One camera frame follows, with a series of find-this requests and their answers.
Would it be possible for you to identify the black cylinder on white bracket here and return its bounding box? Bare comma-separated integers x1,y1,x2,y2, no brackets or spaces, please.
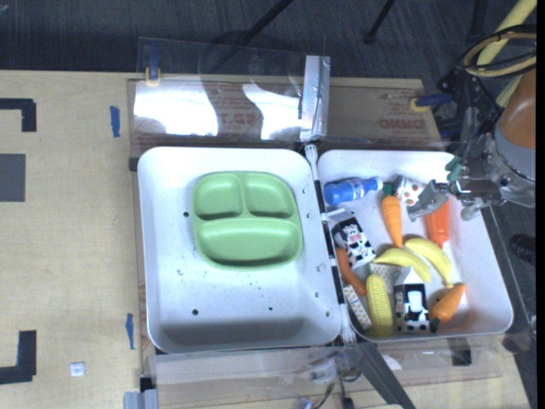
508,232,536,268

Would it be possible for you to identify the white cup with red dots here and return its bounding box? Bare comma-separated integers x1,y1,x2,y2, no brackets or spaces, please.
392,175,427,206

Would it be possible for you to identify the orange carrot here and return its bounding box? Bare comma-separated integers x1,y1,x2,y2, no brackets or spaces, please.
428,282,468,334
380,182,404,249

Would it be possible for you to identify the orange plastic bottle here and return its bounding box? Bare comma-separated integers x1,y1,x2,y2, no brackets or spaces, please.
423,199,452,251

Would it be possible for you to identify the patterned white packet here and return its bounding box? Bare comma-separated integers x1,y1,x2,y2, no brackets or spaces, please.
341,284,374,332
369,262,404,290

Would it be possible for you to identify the yellow corn cob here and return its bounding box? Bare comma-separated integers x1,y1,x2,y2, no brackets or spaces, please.
365,273,395,338

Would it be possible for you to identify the cow print milk carton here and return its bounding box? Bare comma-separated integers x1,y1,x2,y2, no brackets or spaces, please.
392,268,432,334
325,208,377,271

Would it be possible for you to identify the blue plastic bottle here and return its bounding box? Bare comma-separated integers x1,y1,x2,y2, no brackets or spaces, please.
323,176,385,207

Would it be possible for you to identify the green divided plate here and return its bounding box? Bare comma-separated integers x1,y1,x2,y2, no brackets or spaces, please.
191,171,304,272

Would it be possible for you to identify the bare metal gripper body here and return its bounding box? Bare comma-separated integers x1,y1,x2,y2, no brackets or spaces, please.
448,132,536,209

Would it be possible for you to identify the orange sausage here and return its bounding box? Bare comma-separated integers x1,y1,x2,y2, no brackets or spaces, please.
334,245,369,297

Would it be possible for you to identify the yellow banana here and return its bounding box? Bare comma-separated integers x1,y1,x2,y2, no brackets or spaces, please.
404,236,455,290
372,246,433,284

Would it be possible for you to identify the white plastic tray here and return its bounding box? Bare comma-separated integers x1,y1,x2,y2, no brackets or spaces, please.
136,146,343,354
317,149,515,344

